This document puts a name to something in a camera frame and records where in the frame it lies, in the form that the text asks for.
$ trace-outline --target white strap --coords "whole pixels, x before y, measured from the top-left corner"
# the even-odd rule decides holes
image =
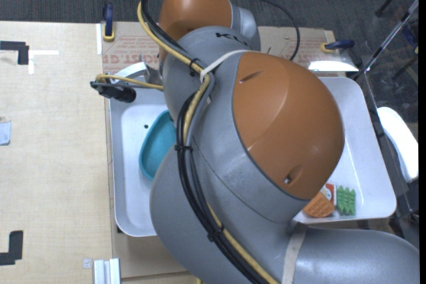
[[[296,261],[300,248],[305,240],[306,225],[297,224],[292,237],[287,246],[286,256],[284,257],[284,270],[282,273],[281,284],[293,284],[294,273],[296,272]]]
[[[246,51],[251,50],[235,50],[231,51],[230,53],[226,53],[225,55],[219,57],[216,59],[212,64],[210,64],[208,67],[206,67],[201,73],[200,73],[200,82],[202,82],[202,79],[204,78],[204,75],[209,73],[211,70],[217,68],[221,63],[223,63],[228,57],[231,57],[232,55],[235,55],[236,53],[243,53]]]

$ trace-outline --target blue bowl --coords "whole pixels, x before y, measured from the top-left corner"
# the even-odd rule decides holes
[[[139,168],[153,180],[166,153],[176,143],[176,129],[168,110],[162,112],[150,127],[139,153]]]

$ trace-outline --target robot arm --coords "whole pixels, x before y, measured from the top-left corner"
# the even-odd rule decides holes
[[[161,29],[146,1],[178,132],[150,197],[169,252],[205,283],[417,283],[418,251],[398,237],[292,222],[343,150],[323,83],[260,53],[253,17],[228,0],[164,0]]]

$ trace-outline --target yellow cable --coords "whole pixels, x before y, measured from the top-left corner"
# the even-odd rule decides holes
[[[149,28],[149,26],[144,22],[142,18],[142,4],[139,3],[138,9],[137,9],[137,15],[139,19],[139,23],[142,26],[142,28],[145,30],[145,32],[148,34],[148,36],[159,46],[161,46],[164,50],[166,50],[168,53],[175,56],[178,60],[183,62],[186,65],[191,65],[191,68],[196,71],[197,73],[201,73],[203,70],[199,65],[196,63],[191,64],[191,60],[188,57],[185,57],[178,51],[175,51],[171,47],[169,47],[167,44],[163,43]],[[192,99],[188,110],[186,111],[185,120],[184,120],[184,142],[186,141],[186,135],[188,132],[188,127],[191,123],[192,117],[194,116],[194,111],[200,102],[200,99],[204,92],[206,91],[208,85],[210,83],[210,76],[208,74],[204,75],[202,84],[200,88],[197,90],[194,98]],[[214,213],[213,209],[209,206],[210,211],[212,212],[213,218],[218,224],[218,226],[222,226],[222,223],[218,219],[217,215]],[[278,284],[278,282],[271,277],[271,275],[265,271],[262,266],[231,236],[231,234],[224,229],[224,235],[226,239],[234,246],[235,250],[247,261],[248,264],[261,276],[263,277],[269,284]]]
[[[118,80],[123,80],[125,82],[129,82],[129,83],[133,83],[133,84],[145,86],[146,88],[153,88],[153,89],[163,90],[163,87],[161,85],[150,84],[150,83],[146,83],[146,82],[140,82],[139,80],[134,80],[133,78],[127,78],[127,77],[122,77],[122,76],[115,76],[113,74],[98,74],[96,76],[96,80],[98,82],[101,81],[101,80],[104,80],[104,79],[118,79]]]

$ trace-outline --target white tray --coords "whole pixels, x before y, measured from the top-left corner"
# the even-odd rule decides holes
[[[336,210],[329,217],[312,218],[300,212],[294,219],[323,223],[390,216],[396,198],[360,87],[348,78],[320,79],[336,99],[345,126],[343,155],[329,182],[355,190],[357,213],[342,216]],[[138,88],[136,92],[132,104],[110,101],[110,117],[115,219],[126,234],[142,237],[156,233],[149,212],[151,182],[139,170],[138,156],[149,127],[167,107],[160,91]]]

